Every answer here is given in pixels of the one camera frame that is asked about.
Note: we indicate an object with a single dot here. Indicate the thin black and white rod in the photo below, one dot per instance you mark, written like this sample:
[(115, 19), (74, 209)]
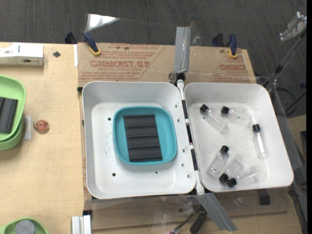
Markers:
[(185, 111)]

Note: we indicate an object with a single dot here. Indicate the black ribbed insert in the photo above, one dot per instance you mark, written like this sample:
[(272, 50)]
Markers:
[(142, 138), (7, 114)]

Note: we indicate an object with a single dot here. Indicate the brown cardboard board red print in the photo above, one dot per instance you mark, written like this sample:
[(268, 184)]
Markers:
[(156, 62)]

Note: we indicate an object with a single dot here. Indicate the blue plate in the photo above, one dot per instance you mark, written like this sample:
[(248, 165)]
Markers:
[(119, 140)]

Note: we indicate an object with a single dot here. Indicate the clear bottle with black cap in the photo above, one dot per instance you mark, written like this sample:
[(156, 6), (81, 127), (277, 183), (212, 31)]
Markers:
[(237, 116), (218, 161), (259, 142), (246, 177), (232, 167), (214, 118)]

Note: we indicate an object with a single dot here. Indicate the white plastic tray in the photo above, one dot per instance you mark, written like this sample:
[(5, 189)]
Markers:
[(102, 179), (241, 145)]

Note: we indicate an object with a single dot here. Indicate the small copper round disc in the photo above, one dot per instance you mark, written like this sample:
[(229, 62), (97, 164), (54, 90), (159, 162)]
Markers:
[(41, 126)]

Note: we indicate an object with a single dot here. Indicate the white cardboard box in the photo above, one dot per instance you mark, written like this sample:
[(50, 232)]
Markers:
[(26, 51)]

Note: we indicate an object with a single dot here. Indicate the green plate stack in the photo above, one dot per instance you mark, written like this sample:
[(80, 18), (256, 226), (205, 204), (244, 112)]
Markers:
[(14, 86)]

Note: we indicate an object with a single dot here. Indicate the grey round can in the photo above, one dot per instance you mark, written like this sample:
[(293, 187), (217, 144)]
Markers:
[(25, 227)]

